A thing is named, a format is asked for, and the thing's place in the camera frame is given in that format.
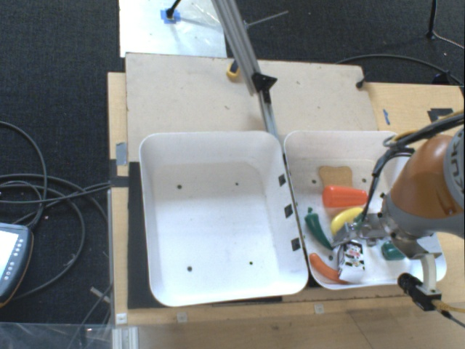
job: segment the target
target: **blue tape piece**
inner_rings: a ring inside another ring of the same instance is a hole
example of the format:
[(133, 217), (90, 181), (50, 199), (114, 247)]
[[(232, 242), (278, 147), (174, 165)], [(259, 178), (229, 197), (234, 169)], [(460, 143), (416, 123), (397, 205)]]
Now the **blue tape piece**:
[(386, 121), (387, 125), (391, 125), (391, 122), (389, 121), (389, 114), (387, 113), (386, 110), (383, 109), (383, 114), (384, 114), (384, 120)]
[(165, 10), (161, 10), (160, 11), (160, 16), (161, 16), (161, 19), (165, 22), (165, 23), (168, 23), (168, 24), (175, 24), (176, 22), (179, 22), (181, 20), (181, 14), (177, 11), (177, 10), (174, 10), (174, 13), (173, 13), (173, 18), (172, 19), (169, 19), (167, 16), (166, 16), (166, 9)]

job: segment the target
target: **black carpet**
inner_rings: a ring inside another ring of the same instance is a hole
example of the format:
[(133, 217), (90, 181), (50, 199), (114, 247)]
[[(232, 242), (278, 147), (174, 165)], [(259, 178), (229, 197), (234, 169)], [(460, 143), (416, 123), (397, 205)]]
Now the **black carpet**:
[[(390, 53), (417, 57), (464, 80), (464, 51), (425, 37), (432, 0), (238, 0), (252, 22), (290, 14), (250, 28), (257, 57), (334, 63)], [(436, 29), (464, 42), (464, 0), (439, 0)], [(123, 71), (118, 51), (118, 0), (0, 0), (0, 120), (23, 128), (44, 153), (50, 175), (80, 186), (108, 181), (106, 74)], [(368, 81), (423, 83), (438, 73), (390, 59), (360, 60)], [(0, 175), (40, 172), (23, 139), (0, 128)], [(105, 194), (96, 196), (104, 206)], [(0, 321), (81, 322), (109, 283), (107, 225), (85, 200), (84, 252), (56, 284), (0, 309)], [(0, 206), (0, 222), (25, 209)], [(18, 294), (59, 273), (79, 245), (76, 216), (66, 206), (46, 213), (35, 234), (33, 258)], [(100, 323), (104, 304), (89, 322)]]

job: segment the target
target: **device screen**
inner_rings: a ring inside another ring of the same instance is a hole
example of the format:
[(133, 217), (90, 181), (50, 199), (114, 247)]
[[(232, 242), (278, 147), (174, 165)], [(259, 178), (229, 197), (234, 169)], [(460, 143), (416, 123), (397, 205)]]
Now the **device screen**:
[(18, 235), (0, 230), (0, 276), (5, 271)]

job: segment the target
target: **wooden table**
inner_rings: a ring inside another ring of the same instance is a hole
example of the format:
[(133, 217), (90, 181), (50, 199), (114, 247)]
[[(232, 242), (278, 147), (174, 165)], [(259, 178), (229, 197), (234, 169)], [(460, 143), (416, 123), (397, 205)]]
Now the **wooden table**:
[[(365, 83), (362, 91), (379, 130), (393, 132), (428, 124), (431, 108), (464, 105), (457, 87)], [(115, 159), (116, 144), (128, 140), (124, 73), (108, 74), (108, 112)], [(128, 166), (117, 166), (117, 174), (127, 176)], [(459, 348), (463, 341), (458, 325), (422, 312), (398, 286), (306, 289), (273, 304), (128, 309), (128, 189), (112, 188), (111, 204), (114, 312), (117, 323), (139, 326), (141, 348)], [(439, 237), (448, 271), (438, 287), (444, 301), (464, 306), (464, 242)]]

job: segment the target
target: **white plastic tray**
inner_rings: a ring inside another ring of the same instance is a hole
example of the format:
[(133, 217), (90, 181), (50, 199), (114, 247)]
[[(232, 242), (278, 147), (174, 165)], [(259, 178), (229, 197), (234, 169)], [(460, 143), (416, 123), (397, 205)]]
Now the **white plastic tray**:
[[(368, 192), (374, 164), (386, 150), (382, 142), (389, 136), (392, 136), (392, 132), (293, 132), (287, 136), (284, 142), (291, 184), (307, 252), (319, 254), (322, 260), (334, 269), (337, 269), (337, 249), (330, 251), (316, 241), (304, 220), (307, 208), (312, 207), (313, 212), (316, 212), (320, 218), (320, 224), (326, 237), (331, 241), (331, 219), (343, 210), (326, 209), (323, 206), (321, 195), (324, 187), (318, 174), (319, 168), (321, 166), (350, 167), (353, 186)], [(379, 212), (382, 202), (379, 195), (389, 191), (406, 161), (407, 158), (398, 158), (386, 165), (369, 212)], [(436, 235), (424, 238), (420, 243), (430, 252), (442, 251)], [(422, 279), (423, 271), (420, 261), (408, 259), (386, 261), (381, 254), (382, 244), (383, 242), (379, 241), (376, 246), (364, 246), (365, 276), (359, 284), (336, 284), (324, 278), (310, 266), (312, 275), (320, 285), (328, 289), (396, 284), (397, 277), (402, 273), (410, 273)], [(440, 280), (444, 278), (446, 272), (444, 256), (440, 256), (436, 260), (436, 266), (437, 280)]]
[(307, 264), (296, 215), (286, 217), (291, 192), (274, 137), (156, 134), (142, 141), (139, 158), (150, 288), (158, 301), (193, 305), (305, 287)]

